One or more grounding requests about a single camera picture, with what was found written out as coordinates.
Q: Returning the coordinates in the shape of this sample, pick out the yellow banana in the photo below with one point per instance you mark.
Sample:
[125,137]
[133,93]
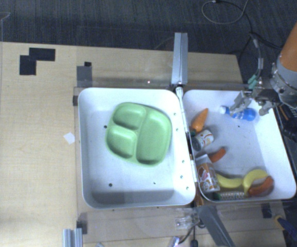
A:
[251,177]
[229,182]

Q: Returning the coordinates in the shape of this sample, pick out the green divided plate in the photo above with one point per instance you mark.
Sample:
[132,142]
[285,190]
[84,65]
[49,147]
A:
[148,135]

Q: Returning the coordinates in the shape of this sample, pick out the white and orange carton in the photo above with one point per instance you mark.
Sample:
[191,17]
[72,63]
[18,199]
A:
[207,175]

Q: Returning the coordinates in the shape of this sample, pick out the black cylinder on white bracket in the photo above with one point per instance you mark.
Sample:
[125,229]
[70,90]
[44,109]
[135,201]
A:
[295,120]

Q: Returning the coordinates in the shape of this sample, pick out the white and orange can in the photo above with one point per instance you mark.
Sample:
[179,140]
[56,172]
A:
[203,139]

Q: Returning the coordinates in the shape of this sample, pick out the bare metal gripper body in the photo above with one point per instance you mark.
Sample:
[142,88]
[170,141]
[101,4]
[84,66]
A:
[265,92]

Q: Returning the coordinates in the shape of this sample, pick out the blue and white bottle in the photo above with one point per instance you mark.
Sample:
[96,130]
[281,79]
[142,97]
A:
[246,114]

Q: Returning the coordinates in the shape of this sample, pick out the red sausage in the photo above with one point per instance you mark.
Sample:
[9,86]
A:
[264,185]

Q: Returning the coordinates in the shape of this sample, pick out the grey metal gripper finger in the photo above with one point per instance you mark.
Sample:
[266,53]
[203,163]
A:
[266,109]
[241,102]

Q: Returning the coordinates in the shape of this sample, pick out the clear plastic bottle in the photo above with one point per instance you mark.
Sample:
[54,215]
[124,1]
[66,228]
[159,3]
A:
[229,196]

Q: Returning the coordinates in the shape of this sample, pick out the orange sausage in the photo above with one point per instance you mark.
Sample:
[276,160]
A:
[217,155]

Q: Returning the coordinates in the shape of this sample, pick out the orange carrot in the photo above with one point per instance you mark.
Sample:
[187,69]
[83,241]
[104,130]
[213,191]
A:
[199,121]

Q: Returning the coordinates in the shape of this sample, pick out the white plastic tray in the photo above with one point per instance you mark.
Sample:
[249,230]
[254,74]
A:
[128,181]
[251,148]

